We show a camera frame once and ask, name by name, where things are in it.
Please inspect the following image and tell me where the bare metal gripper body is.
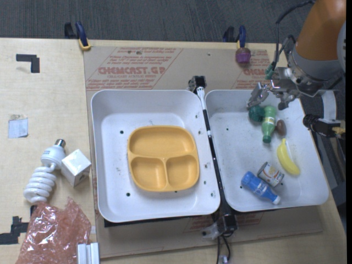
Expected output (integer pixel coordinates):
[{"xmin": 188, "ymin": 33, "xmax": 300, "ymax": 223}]
[{"xmin": 268, "ymin": 66, "xmax": 342, "ymax": 100}]

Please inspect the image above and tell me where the green broccoli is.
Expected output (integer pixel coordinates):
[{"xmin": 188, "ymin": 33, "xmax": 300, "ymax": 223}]
[{"xmin": 248, "ymin": 104, "xmax": 266, "ymax": 123}]

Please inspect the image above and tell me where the brown kiwi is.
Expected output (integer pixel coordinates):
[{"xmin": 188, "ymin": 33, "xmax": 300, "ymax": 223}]
[{"xmin": 276, "ymin": 119, "xmax": 288, "ymax": 136}]

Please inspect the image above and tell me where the green plastic bottle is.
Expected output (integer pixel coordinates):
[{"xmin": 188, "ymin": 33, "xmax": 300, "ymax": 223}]
[{"xmin": 261, "ymin": 105, "xmax": 278, "ymax": 144}]

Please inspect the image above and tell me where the purple cupcake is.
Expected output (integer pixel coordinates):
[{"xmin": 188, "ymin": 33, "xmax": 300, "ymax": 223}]
[{"xmin": 235, "ymin": 46, "xmax": 252, "ymax": 64}]

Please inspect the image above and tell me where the yellow banana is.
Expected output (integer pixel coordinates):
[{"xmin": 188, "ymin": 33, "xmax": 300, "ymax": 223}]
[{"xmin": 276, "ymin": 137, "xmax": 301, "ymax": 176}]

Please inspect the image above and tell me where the white plastic tray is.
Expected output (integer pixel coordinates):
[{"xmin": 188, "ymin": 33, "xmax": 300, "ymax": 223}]
[
  {"xmin": 205, "ymin": 89, "xmax": 330, "ymax": 213},
  {"xmin": 90, "ymin": 89, "xmax": 222, "ymax": 223}
]

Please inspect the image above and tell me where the thin black and white rod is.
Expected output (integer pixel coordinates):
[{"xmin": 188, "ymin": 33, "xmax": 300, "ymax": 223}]
[{"xmin": 196, "ymin": 86, "xmax": 235, "ymax": 217}]

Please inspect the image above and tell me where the small white can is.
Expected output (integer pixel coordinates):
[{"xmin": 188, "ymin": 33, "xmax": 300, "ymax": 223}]
[{"xmin": 256, "ymin": 161, "xmax": 285, "ymax": 188}]

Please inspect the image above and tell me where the blue bottle with white cap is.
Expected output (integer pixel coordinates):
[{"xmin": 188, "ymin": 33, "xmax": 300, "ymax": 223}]
[{"xmin": 240, "ymin": 170, "xmax": 282, "ymax": 206}]

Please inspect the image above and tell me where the brown cardboard board, red print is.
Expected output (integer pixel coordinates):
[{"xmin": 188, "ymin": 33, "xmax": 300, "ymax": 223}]
[{"xmin": 83, "ymin": 39, "xmax": 324, "ymax": 260}]

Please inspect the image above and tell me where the yellow divided plate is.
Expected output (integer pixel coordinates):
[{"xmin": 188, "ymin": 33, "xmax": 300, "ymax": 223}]
[{"xmin": 126, "ymin": 125, "xmax": 201, "ymax": 193}]

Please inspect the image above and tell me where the white cube box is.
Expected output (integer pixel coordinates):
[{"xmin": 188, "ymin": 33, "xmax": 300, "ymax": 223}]
[{"xmin": 60, "ymin": 148, "xmax": 92, "ymax": 188}]

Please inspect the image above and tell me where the white spiral light bulb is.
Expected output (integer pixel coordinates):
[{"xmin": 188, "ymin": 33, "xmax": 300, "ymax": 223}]
[{"xmin": 23, "ymin": 138, "xmax": 68, "ymax": 204}]

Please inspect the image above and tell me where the pink bubble wrap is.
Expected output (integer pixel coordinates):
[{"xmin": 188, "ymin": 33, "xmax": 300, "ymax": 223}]
[{"xmin": 15, "ymin": 197, "xmax": 92, "ymax": 264}]

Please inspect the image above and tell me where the black cylinder on white bracket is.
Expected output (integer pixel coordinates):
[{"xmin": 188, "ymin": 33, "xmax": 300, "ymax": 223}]
[{"xmin": 302, "ymin": 89, "xmax": 342, "ymax": 138}]

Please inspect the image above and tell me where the black block with thin wires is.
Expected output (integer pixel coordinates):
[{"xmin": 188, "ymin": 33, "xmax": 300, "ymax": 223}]
[
  {"xmin": 188, "ymin": 75, "xmax": 207, "ymax": 94},
  {"xmin": 202, "ymin": 214, "xmax": 239, "ymax": 240}
]

